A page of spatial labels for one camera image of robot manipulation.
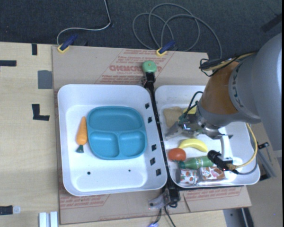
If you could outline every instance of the blue plate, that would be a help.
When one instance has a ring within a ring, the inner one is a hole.
[[[121,160],[140,156],[146,150],[144,120],[133,108],[103,106],[87,116],[89,145],[101,159]]]

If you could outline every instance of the table surface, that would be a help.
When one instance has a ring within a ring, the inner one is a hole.
[[[37,72],[52,71],[51,45],[0,42],[0,206],[20,206],[21,213],[0,216],[2,226],[37,226],[40,212],[59,212],[53,89],[38,89]],[[32,120],[32,104],[49,121]],[[226,227],[222,210],[174,214],[176,226]],[[148,226],[155,217],[90,222],[68,226]],[[162,216],[159,226],[171,226]]]

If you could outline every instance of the dark gray carpet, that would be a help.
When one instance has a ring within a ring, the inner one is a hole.
[[[60,41],[77,33],[75,44],[87,40],[88,46],[144,49],[133,34],[133,19],[161,3],[185,7],[208,24],[221,42],[223,56],[257,50],[282,31],[282,0],[107,0],[107,3],[112,26],[100,32],[68,31],[60,36]],[[155,10],[165,20],[178,13],[185,12],[173,6]],[[97,28],[107,22],[103,0],[0,0],[0,41],[4,42],[56,44],[56,37],[63,29]],[[137,34],[157,49],[147,23],[147,16],[137,19]],[[160,41],[163,23],[154,17],[152,25]],[[194,44],[198,31],[193,19],[176,18],[169,25],[178,50]],[[171,39],[168,30],[164,38],[165,42]],[[200,24],[199,41],[191,51],[207,52],[210,58],[219,57],[218,44],[203,24]]]

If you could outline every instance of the toy carrot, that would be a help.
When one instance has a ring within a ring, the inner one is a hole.
[[[81,122],[78,128],[76,142],[79,145],[78,149],[76,150],[78,153],[83,153],[83,145],[86,144],[88,141],[87,137],[87,126],[86,126],[86,118],[82,117]]]

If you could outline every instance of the red tomato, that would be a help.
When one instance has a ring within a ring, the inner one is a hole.
[[[169,151],[169,159],[171,161],[185,161],[186,152],[181,148],[173,148]]]

